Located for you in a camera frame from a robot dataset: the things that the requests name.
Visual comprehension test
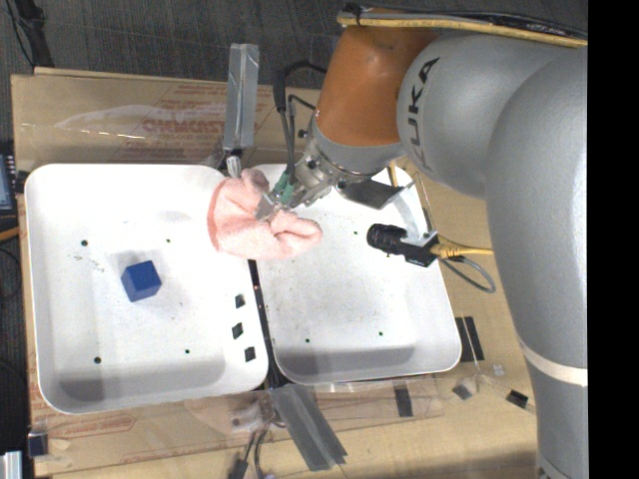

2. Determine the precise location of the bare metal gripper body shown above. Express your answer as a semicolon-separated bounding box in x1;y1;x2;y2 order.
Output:
272;152;335;210

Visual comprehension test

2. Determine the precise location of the pink cloth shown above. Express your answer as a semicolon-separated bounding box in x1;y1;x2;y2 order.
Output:
206;168;324;261

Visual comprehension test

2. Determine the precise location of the white plastic tray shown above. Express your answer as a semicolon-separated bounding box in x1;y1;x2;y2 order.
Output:
247;163;463;386
23;163;271;415

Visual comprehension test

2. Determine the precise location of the blue cube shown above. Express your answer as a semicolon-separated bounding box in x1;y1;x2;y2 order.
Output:
120;259;164;303

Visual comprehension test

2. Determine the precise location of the brown cardboard board red print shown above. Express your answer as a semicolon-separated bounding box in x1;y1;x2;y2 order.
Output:
9;66;538;479

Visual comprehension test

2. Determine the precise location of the black cylinder on white bracket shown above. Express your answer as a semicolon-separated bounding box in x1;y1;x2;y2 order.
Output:
365;183;441;269

